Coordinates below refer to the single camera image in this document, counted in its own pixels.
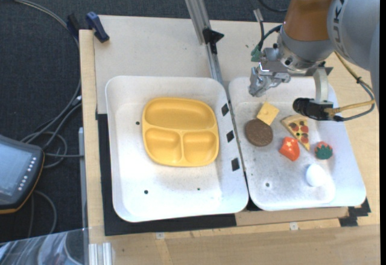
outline yellow plate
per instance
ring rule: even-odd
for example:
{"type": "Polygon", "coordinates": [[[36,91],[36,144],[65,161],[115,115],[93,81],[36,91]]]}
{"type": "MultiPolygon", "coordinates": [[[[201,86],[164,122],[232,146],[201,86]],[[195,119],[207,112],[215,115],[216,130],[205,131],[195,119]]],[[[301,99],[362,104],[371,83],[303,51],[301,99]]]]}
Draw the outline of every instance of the yellow plate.
{"type": "Polygon", "coordinates": [[[149,157],[176,167],[204,166],[218,154],[216,116],[204,102],[155,98],[142,113],[142,136],[149,157]]]}

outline wooden table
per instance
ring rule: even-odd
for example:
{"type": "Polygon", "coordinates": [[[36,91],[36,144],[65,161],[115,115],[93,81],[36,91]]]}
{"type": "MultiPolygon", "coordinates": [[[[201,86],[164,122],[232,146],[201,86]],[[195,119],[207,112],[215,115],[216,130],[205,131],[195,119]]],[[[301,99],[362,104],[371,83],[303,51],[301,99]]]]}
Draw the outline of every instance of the wooden table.
{"type": "MultiPolygon", "coordinates": [[[[109,34],[109,17],[102,20],[109,34]]],[[[238,25],[257,27],[253,23],[227,21],[213,21],[211,24],[214,30],[216,27],[221,28],[226,31],[226,36],[230,36],[229,42],[218,42],[220,60],[232,56],[229,53],[237,46],[232,44],[234,40],[244,43],[244,32],[238,31],[238,25]]],[[[245,40],[250,39],[257,38],[245,37],[245,40]]],[[[268,40],[265,46],[270,46],[272,41],[274,42],[274,37],[268,40]]],[[[342,227],[340,223],[340,219],[352,215],[355,208],[311,208],[273,212],[242,211],[235,214],[237,226],[232,228],[105,236],[98,124],[95,118],[98,108],[96,43],[98,41],[91,30],[80,31],[87,218],[90,243],[111,243],[114,264],[380,264],[377,109],[364,117],[346,122],[347,133],[361,170],[371,209],[367,216],[357,218],[358,226],[342,227]]],[[[355,83],[334,55],[328,58],[327,63],[334,68],[329,76],[329,83],[335,89],[340,105],[368,100],[368,95],[355,83]]],[[[238,76],[237,73],[249,76],[252,65],[248,62],[245,69],[231,68],[233,72],[223,75],[224,81],[238,76]]],[[[367,83],[371,83],[367,71],[353,65],[350,67],[367,83]]],[[[350,112],[351,110],[343,115],[347,117],[350,112]]]]}

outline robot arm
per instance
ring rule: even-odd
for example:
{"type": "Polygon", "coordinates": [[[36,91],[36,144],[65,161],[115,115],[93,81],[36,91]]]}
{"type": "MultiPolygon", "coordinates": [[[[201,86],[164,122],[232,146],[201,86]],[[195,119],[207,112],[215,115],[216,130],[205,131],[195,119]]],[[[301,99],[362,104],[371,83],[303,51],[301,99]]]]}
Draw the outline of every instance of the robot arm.
{"type": "Polygon", "coordinates": [[[294,109],[334,120],[324,111],[332,108],[324,60],[335,51],[370,71],[379,107],[379,14],[380,0],[291,0],[277,43],[262,50],[252,69],[250,94],[260,97],[292,76],[314,76],[315,99],[297,99],[294,109]]]}

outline white tray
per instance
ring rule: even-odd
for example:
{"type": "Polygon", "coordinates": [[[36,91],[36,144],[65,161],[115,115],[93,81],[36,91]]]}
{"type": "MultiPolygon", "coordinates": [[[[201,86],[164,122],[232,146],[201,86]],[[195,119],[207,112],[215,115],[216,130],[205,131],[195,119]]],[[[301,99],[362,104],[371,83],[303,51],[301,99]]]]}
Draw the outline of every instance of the white tray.
{"type": "Polygon", "coordinates": [[[228,214],[241,211],[248,190],[225,89],[211,78],[116,76],[106,84],[113,206],[129,222],[228,214]],[[216,160],[204,167],[153,162],[142,140],[142,111],[156,97],[193,98],[215,112],[220,135],[216,160]]]}
{"type": "MultiPolygon", "coordinates": [[[[362,204],[365,186],[344,123],[309,119],[310,151],[299,145],[300,156],[295,162],[279,153],[283,138],[291,136],[280,121],[295,114],[292,105],[296,98],[315,98],[314,79],[292,78],[289,83],[269,89],[260,98],[249,94],[249,84],[247,77],[236,78],[229,84],[229,94],[251,200],[267,211],[362,204]],[[256,118],[265,101],[280,111],[271,124],[272,143],[256,147],[245,137],[244,126],[256,118]],[[330,159],[315,157],[314,147],[319,141],[332,146],[334,154],[330,159]],[[320,165],[327,173],[327,182],[321,187],[311,187],[306,182],[306,169],[312,163],[320,165]]],[[[334,102],[334,107],[338,106],[331,87],[329,101],[334,102]]]]}

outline white round object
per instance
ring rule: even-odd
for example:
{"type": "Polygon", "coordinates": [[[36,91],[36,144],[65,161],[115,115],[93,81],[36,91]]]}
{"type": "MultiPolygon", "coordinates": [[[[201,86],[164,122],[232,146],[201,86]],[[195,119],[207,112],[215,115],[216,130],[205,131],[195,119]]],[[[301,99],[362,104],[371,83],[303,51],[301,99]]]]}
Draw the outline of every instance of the white round object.
{"type": "Polygon", "coordinates": [[[306,180],[312,187],[320,187],[324,185],[327,179],[327,174],[324,169],[318,164],[311,164],[307,168],[306,180]]]}

